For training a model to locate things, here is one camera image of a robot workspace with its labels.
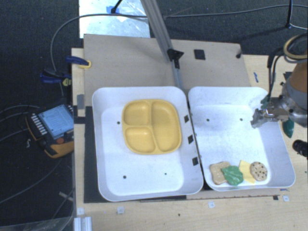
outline yellow divided plate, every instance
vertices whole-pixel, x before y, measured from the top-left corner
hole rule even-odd
[[[127,147],[138,154],[165,154],[182,142],[180,121],[175,107],[160,99],[129,102],[122,112]]]

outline cable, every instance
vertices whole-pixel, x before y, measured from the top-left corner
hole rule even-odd
[[[290,10],[289,10],[289,18],[288,18],[288,24],[287,24],[287,26],[292,26],[292,27],[295,27],[295,28],[298,28],[298,29],[303,29],[303,30],[307,30],[307,28],[305,28],[305,27],[301,27],[301,26],[295,26],[295,25],[293,25],[292,23],[291,23],[291,18],[292,18],[292,11],[293,11],[293,0],[290,0],[290,4],[289,4],[289,6],[290,6]]]
[[[123,16],[123,17],[128,17],[128,18],[147,18],[146,16],[144,15],[128,15],[128,14],[118,14],[118,13],[115,13],[115,14],[109,14],[109,13],[96,13],[96,14],[85,14],[85,15],[80,15],[80,16],[77,16],[73,19],[70,19],[68,20],[67,22],[63,23],[59,28],[58,30],[55,32],[55,34],[53,35],[52,37],[52,40],[51,40],[51,44],[50,44],[50,57],[51,57],[51,64],[52,64],[52,67],[54,69],[54,71],[56,72],[57,71],[57,68],[54,64],[54,60],[53,60],[53,53],[52,53],[52,48],[53,48],[53,43],[54,43],[54,39],[56,38],[56,36],[58,35],[58,33],[61,31],[61,29],[63,27],[65,27],[67,24],[75,21],[75,20],[78,20],[78,19],[81,19],[81,18],[84,18],[84,17],[90,17],[90,16]],[[60,83],[60,89],[61,89],[61,95],[62,97],[64,96],[64,92],[63,92],[63,87],[62,87],[62,84]]]
[[[20,113],[16,113],[16,114],[13,114],[13,115],[9,115],[9,116],[5,117],[4,119],[0,120],[0,123],[5,121],[5,120],[7,120],[7,119],[9,119],[9,118],[14,117],[14,116],[23,115],[23,114],[26,115],[26,114],[28,114],[28,112],[20,112]]]
[[[275,59],[274,65],[273,65],[273,72],[271,73],[271,75],[272,75],[272,77],[271,77],[271,84],[269,86],[269,90],[270,90],[269,91],[269,95],[268,95],[269,99],[271,97],[271,92],[272,92],[273,87],[274,87],[275,75],[276,75],[276,64],[277,64],[278,59],[281,58],[282,56],[283,56],[283,54],[277,56],[276,59]]]
[[[202,13],[202,14],[187,14],[187,15],[165,15],[164,18],[168,19],[168,18],[185,18],[185,17],[231,15],[231,14],[250,13],[250,12],[255,12],[255,11],[279,8],[279,7],[289,7],[289,4],[273,5],[273,6],[268,6],[268,7],[258,8],[258,9],[244,10],[244,11],[237,11],[237,12],[227,12],[227,13]],[[300,5],[300,4],[294,4],[293,7],[308,8],[308,6]]]
[[[16,123],[17,123],[18,127],[20,128],[20,130],[23,130],[23,129],[24,129],[24,128],[20,125],[20,119],[23,117],[24,114],[28,114],[28,113],[29,113],[29,112],[28,112],[28,109],[29,109],[29,107],[27,107],[27,108],[20,114],[20,116],[18,116],[17,119],[16,119]],[[24,135],[25,135],[26,139],[25,139],[23,142],[21,142],[21,143],[24,143],[24,142],[29,141],[29,140],[28,140],[28,139],[29,139],[29,134],[26,133],[25,131],[23,131],[23,132],[24,132]]]
[[[274,50],[271,54],[269,54],[268,57],[268,62],[267,62],[267,68],[269,69],[269,91],[270,87],[272,85],[272,73],[271,73],[271,68],[275,59],[276,55],[281,55],[282,54],[282,48],[277,48]]]
[[[237,12],[228,12],[228,13],[209,13],[209,14],[189,14],[189,15],[165,15],[163,16],[164,19],[168,19],[168,18],[185,18],[185,17],[201,17],[201,16],[217,16],[217,15],[231,15],[231,14],[241,14],[241,13],[250,13],[250,12],[255,12],[255,11],[261,11],[261,10],[266,10],[266,9],[272,9],[272,8],[278,8],[278,7],[288,7],[289,4],[281,4],[281,5],[273,5],[273,6],[268,6],[268,7],[263,7],[263,8],[258,8],[258,9],[252,9],[252,10],[245,10],[245,11],[237,11]],[[300,5],[300,4],[293,4],[293,7],[301,7],[301,8],[308,8],[308,6],[306,5]],[[65,27],[67,24],[84,18],[84,17],[91,17],[91,16],[123,16],[123,17],[127,17],[127,18],[147,18],[147,16],[145,15],[128,15],[128,14],[119,14],[119,13],[115,13],[115,14],[109,14],[109,13],[96,13],[96,14],[85,14],[85,15],[80,15],[77,16],[75,18],[72,18],[68,21],[66,21],[65,23],[63,23],[58,30],[54,33],[52,39],[51,39],[51,44],[50,44],[50,57],[51,57],[51,64],[52,67],[54,69],[54,71],[57,71],[57,68],[55,66],[54,63],[54,59],[53,59],[53,43],[54,40],[56,38],[56,36],[58,35],[58,33],[62,30],[63,27]],[[304,27],[297,27],[300,29],[305,29],[307,30],[307,28]],[[64,92],[63,92],[63,87],[62,84],[60,83],[60,89],[61,89],[61,95],[64,96]]]
[[[11,106],[11,107],[8,107],[8,108],[1,110],[0,114],[2,114],[5,111],[8,111],[8,110],[11,110],[11,109],[14,109],[14,108],[19,108],[19,107],[39,108],[38,106],[35,106],[35,105],[19,104],[19,105],[14,105],[14,106]]]
[[[304,34],[300,34],[300,35],[296,35],[292,38],[290,38],[288,41],[286,41],[286,43],[283,46],[283,53],[293,59],[293,60],[303,60],[303,59],[307,59],[307,54],[302,54],[302,55],[295,55],[290,53],[290,49],[293,48],[296,43],[300,42],[301,40],[303,40],[303,38],[307,38],[307,33]]]
[[[73,188],[72,191],[70,191],[69,194],[65,197],[65,199],[62,201],[62,203],[60,204],[60,206],[56,210],[56,212],[53,214],[52,219],[54,219],[56,217],[56,215],[59,213],[59,211],[61,210],[61,208],[63,207],[63,205],[68,200],[69,196],[73,193],[74,190],[75,190],[75,188]]]
[[[18,196],[18,195],[21,195],[22,193],[24,193],[24,192],[30,190],[31,188],[33,188],[33,187],[35,187],[36,185],[38,185],[39,183],[41,183],[41,182],[42,182],[43,180],[45,180],[49,175],[52,174],[52,172],[59,166],[59,164],[60,164],[61,162],[62,162],[62,158],[58,161],[58,163],[56,164],[56,166],[55,166],[47,175],[45,175],[42,179],[38,180],[36,183],[34,183],[33,185],[27,187],[26,189],[24,189],[24,190],[22,190],[22,191],[20,191],[20,192],[18,192],[18,193],[16,193],[16,194],[14,194],[13,196],[8,197],[8,198],[6,198],[6,199],[4,199],[4,200],[1,200],[1,201],[0,201],[0,205],[3,204],[3,203],[6,202],[6,201],[8,201],[8,200],[10,200],[10,199],[12,199],[12,198]]]
[[[286,55],[284,55],[283,57],[284,57],[285,61],[290,63],[290,64],[301,64],[301,63],[307,62],[307,58],[306,59],[302,59],[302,60],[295,60],[295,61],[293,60],[292,61]]]
[[[11,133],[11,134],[9,134],[8,136],[5,136],[4,138],[0,139],[0,142],[6,140],[6,139],[8,139],[8,138],[10,138],[10,137],[12,137],[12,136],[14,136],[14,135],[16,135],[16,134],[19,134],[19,133],[22,133],[22,132],[24,132],[24,131],[27,131],[27,130],[29,130],[29,129],[25,128],[25,129],[23,129],[23,130],[20,130],[20,131],[15,132],[15,133]]]

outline white tray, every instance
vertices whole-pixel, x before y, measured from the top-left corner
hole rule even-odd
[[[177,109],[182,132],[178,150],[141,155],[125,144],[121,122],[124,106],[139,99],[162,99]],[[203,186],[185,94],[175,87],[101,88],[92,97],[98,186],[109,201],[193,194]]]
[[[260,101],[267,95],[261,88],[195,87],[189,91],[192,122],[207,184],[216,191],[289,187],[295,173],[277,122],[252,128],[250,120]],[[255,185],[243,181],[238,186],[216,185],[211,164],[240,160],[262,162],[268,169],[265,181]]]

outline yellow clamp handle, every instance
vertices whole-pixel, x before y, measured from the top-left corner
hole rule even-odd
[[[84,69],[88,69],[91,68],[92,63],[90,61],[87,61],[89,63],[89,65],[78,65],[79,68],[84,68]]]

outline toy bread slice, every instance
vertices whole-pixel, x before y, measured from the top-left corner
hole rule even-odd
[[[220,163],[217,163],[217,164],[212,164],[210,166],[212,179],[213,179],[213,182],[216,185],[221,185],[222,183],[227,182],[227,180],[225,179],[221,169],[224,168],[224,167],[228,167],[228,166],[230,166],[229,162],[220,162]]]

